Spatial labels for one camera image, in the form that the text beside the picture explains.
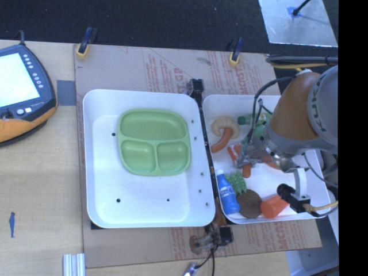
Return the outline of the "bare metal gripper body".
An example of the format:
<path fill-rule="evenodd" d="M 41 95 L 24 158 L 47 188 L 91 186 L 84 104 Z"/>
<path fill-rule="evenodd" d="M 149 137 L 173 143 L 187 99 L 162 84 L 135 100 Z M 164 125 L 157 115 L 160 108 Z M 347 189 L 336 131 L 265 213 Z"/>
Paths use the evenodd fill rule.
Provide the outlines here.
<path fill-rule="evenodd" d="M 292 158 L 285 158 L 275 153 L 272 154 L 267 152 L 263 148 L 261 141 L 251 141 L 244 152 L 246 153 L 246 158 L 258 158 L 259 163 L 281 170 L 284 173 L 294 168 Z"/>

